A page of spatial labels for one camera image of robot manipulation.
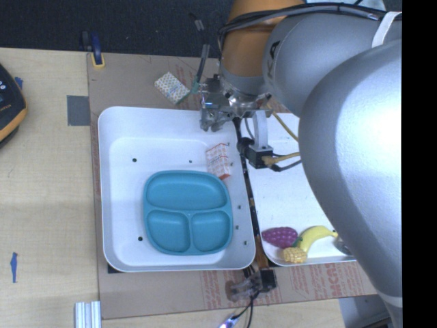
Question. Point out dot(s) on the purple grapes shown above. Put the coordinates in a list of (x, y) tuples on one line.
[(280, 236)]

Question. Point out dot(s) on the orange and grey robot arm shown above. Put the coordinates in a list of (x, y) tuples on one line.
[(355, 142)]

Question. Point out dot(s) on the white plastic tray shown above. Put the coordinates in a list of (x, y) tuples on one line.
[(283, 197), (126, 197)]

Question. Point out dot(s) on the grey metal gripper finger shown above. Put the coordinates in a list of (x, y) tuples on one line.
[(219, 121), (206, 121)]

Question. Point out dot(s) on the orange and white carton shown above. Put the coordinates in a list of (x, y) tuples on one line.
[(218, 161)]

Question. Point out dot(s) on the thin black rod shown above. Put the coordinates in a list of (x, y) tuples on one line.
[(253, 210)]

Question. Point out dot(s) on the yellow corn cob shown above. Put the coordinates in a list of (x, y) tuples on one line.
[(294, 255)]

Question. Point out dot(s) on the brown cardboard board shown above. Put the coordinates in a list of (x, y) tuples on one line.
[(147, 296)]

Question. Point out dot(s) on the blue divided plate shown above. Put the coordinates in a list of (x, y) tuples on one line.
[(186, 214)]

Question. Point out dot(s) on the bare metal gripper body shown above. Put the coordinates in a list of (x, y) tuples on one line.
[(218, 97)]

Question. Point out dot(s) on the yellow banana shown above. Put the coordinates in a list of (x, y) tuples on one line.
[(312, 236)]

